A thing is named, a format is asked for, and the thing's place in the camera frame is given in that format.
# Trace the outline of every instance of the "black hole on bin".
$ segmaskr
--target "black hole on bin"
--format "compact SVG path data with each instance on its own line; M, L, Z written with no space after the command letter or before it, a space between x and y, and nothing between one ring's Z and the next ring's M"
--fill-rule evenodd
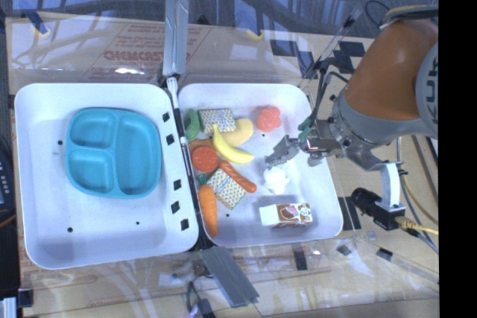
M172 213L175 214L177 211L179 211L180 206L179 206L179 200L173 204L171 204L171 210Z
M188 229L189 228L189 220L188 219L184 219L180 222L180 230L183 231L184 229Z

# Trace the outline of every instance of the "blue plate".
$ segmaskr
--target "blue plate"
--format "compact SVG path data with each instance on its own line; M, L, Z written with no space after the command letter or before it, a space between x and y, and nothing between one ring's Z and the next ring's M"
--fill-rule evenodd
M136 112L82 109L66 137L66 173L82 192L102 197L144 197L161 175L159 130Z

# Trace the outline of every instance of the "yellow banana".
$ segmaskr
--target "yellow banana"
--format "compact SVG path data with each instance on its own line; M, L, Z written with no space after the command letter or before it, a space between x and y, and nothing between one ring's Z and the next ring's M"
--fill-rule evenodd
M236 119L236 129L222 132L221 135L230 146L240 146L253 135L253 122L246 118Z
M248 163L253 159L253 155L246 151L239 150L238 148L230 146L221 133L218 131L216 124L212 125L214 129L214 136L212 137L212 143L214 144L217 152L223 156L226 160L234 163Z

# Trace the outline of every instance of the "blue object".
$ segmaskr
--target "blue object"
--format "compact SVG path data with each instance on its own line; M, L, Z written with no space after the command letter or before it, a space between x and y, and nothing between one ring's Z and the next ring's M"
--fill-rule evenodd
M66 173L80 191L102 197L144 197L160 178L159 130L136 112L87 108L71 119Z

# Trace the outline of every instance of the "white tray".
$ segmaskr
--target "white tray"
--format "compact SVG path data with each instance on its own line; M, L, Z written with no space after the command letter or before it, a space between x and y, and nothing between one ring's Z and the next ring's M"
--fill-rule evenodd
M249 118L254 123L260 109L265 106L277 106L281 111L281 127L272 133L255 128L253 136L239 147L252 153L255 159L244 165L232 165L257 184L257 191L246 194L233 210L217 203L218 235L209 237L215 244L229 248L284 244L332 238L341 231L343 216L326 160L309 167L307 155L300 152L280 165L290 178L285 193L275 195L265 187L265 156L273 153L273 147L285 134L296 138L300 133L298 125L311 113L306 95L300 89L275 83L198 83L180 90L179 105L184 115L188 109L230 108L234 118ZM198 138L207 137L201 133ZM280 229L262 226L259 207L300 202L309 203L312 210L314 220L309 226Z
M71 117L94 106L132 110L157 125L162 174L149 195L92 196L68 181L65 145L59 141L66 141ZM195 244L191 190L170 99L160 88L36 83L16 95L15 115L25 246L34 263L48 269L79 267L184 252Z

